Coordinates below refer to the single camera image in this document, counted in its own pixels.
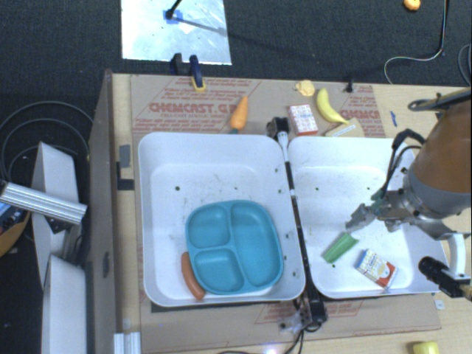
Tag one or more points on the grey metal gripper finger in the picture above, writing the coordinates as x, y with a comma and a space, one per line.
353, 225
361, 211

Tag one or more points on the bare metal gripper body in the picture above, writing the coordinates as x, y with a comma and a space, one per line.
398, 207

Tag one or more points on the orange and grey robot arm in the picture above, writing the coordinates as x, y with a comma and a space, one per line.
446, 149

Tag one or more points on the green cylinder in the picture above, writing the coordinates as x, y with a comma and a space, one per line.
340, 248

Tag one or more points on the white plastic tray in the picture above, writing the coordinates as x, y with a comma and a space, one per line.
339, 175
206, 168

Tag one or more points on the white yellow and red carton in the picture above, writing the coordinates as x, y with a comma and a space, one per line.
376, 269

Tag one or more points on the thin black and white rod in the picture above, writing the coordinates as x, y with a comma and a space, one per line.
293, 194

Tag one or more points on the yellow banana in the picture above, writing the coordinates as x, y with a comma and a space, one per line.
326, 107

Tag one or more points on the blue divided plate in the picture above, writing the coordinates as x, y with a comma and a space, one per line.
236, 249

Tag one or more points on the pale yellow crisp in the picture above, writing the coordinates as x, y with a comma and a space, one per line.
306, 87

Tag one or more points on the yellow block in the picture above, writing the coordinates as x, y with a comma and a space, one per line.
425, 347

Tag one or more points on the orange carrot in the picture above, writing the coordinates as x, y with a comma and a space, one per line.
240, 114

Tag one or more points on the orange sausage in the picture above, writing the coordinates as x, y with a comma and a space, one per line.
191, 278

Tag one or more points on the brown cardboard board red print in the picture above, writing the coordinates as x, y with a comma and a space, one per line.
191, 101

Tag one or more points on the orange doughnut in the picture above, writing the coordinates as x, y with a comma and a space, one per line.
412, 2

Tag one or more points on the black cylinder on white bracket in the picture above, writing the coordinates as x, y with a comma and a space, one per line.
440, 273

